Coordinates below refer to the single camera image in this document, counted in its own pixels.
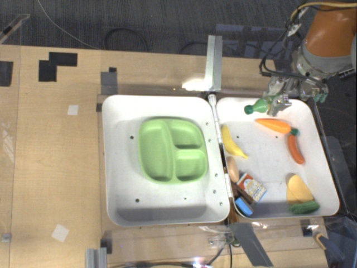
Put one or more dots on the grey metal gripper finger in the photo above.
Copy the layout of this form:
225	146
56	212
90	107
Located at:
280	105
274	95

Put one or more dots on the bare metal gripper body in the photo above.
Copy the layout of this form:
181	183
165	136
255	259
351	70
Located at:
305	85

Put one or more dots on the green plastic bottle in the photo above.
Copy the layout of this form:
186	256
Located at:
258	107

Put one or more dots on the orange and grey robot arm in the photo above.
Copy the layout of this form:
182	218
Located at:
329	29

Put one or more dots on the orange carrot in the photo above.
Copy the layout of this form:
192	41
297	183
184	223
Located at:
274	125

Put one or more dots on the orange sausage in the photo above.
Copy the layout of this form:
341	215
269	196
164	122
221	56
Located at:
295	149

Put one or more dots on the white plastic tray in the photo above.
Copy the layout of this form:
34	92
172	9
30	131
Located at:
122	155
267	160

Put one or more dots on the yellow banana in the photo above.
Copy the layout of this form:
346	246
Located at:
230	144

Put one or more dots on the tan bread roll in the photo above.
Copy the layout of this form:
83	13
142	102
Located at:
232	169

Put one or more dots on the red and blue carton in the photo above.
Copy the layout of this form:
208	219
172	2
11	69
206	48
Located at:
252	188

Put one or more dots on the brown chocolate bar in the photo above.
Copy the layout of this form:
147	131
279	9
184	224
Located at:
240	192

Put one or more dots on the green knitted vegetable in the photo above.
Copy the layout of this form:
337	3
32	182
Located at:
304	207

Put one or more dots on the blue cube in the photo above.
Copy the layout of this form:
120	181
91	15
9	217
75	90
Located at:
244	206

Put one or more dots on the green divided plate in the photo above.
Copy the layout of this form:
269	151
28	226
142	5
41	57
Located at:
156	149

